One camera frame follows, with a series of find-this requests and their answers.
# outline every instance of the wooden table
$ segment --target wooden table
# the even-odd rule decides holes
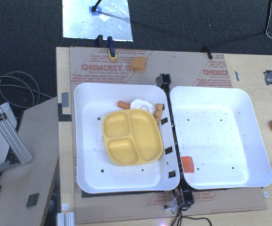
[[[68,91],[67,85],[70,83],[70,69],[68,48],[57,48],[58,64],[58,103],[61,103],[63,91]],[[272,70],[272,56],[260,55],[224,55],[231,83],[234,88],[240,88],[246,91],[251,97],[253,107],[256,113],[257,122],[262,134],[262,138],[267,150],[269,161],[272,167],[272,85],[266,85],[263,72]],[[235,71],[239,75],[239,81],[235,77]],[[70,114],[71,108],[63,108],[63,114]],[[71,122],[61,121],[59,129],[65,130],[65,135],[60,135],[59,153],[60,153],[60,183],[61,200],[68,203],[68,208],[62,208],[62,212],[74,211],[74,172],[72,157],[72,125]],[[251,212],[224,213],[205,215],[214,226],[225,225],[247,225],[247,226],[268,226],[272,225],[272,184],[264,189],[269,193],[266,198],[268,209]],[[197,222],[188,219],[187,225],[206,225],[206,222]],[[108,222],[86,225],[104,225],[104,226],[142,226],[142,225],[170,225],[172,218],[145,219],[133,221]]]
[[[58,172],[57,99],[24,111],[18,134],[33,159],[0,176],[0,225],[44,225]]]

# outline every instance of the orange block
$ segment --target orange block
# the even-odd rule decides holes
[[[137,69],[137,70],[145,70],[145,65],[146,65],[146,57],[135,57],[131,63],[130,67]]]
[[[193,160],[191,156],[183,156],[181,157],[182,159],[182,165],[184,172],[194,172],[194,165],[193,165]]]

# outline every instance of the tabletop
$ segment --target tabletop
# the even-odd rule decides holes
[[[236,55],[224,54],[227,70],[233,88],[239,88],[246,91],[253,104],[259,129],[262,134],[264,145],[272,167],[272,85],[266,85],[264,72],[272,70],[272,56],[263,55]],[[58,103],[61,103],[63,91],[68,91],[70,84],[69,69],[69,48],[57,48],[58,65]],[[70,105],[62,108],[62,114],[71,114]],[[59,123],[59,128],[67,131],[65,135],[59,135],[60,152],[60,183],[61,200],[67,202],[63,205],[62,212],[74,211],[74,169],[72,158],[72,124],[65,120]],[[272,183],[263,189],[268,193],[266,198],[266,210],[234,212],[223,214],[204,215],[211,220],[213,225],[248,225],[248,226],[267,226],[272,225]],[[137,225],[170,225],[173,218],[154,218],[131,221],[116,221],[105,223],[91,223],[85,225],[103,225],[103,226],[137,226]],[[184,219],[183,223],[187,225],[205,225],[206,222],[192,221]]]

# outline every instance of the wooden block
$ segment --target wooden block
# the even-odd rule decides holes
[[[191,156],[183,156],[181,157],[182,159],[182,165],[183,165],[183,170],[185,173],[187,172],[194,172],[194,165],[193,165],[193,160]]]
[[[160,124],[162,112],[163,112],[163,104],[155,104],[154,117],[156,119],[157,124]]]
[[[145,70],[145,65],[146,65],[146,57],[135,57],[131,63],[130,67],[137,69],[137,70]]]

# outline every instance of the white box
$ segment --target white box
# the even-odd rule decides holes
[[[267,186],[272,170],[249,96],[240,89],[175,87],[171,102],[181,156],[191,156],[195,172],[184,173],[195,189]],[[103,118],[120,110],[118,101],[164,104],[160,125],[164,153],[155,162],[119,166],[109,158]],[[88,193],[169,191],[180,171],[166,94],[153,85],[83,83],[74,92],[77,181]],[[165,153],[171,147],[172,153]]]

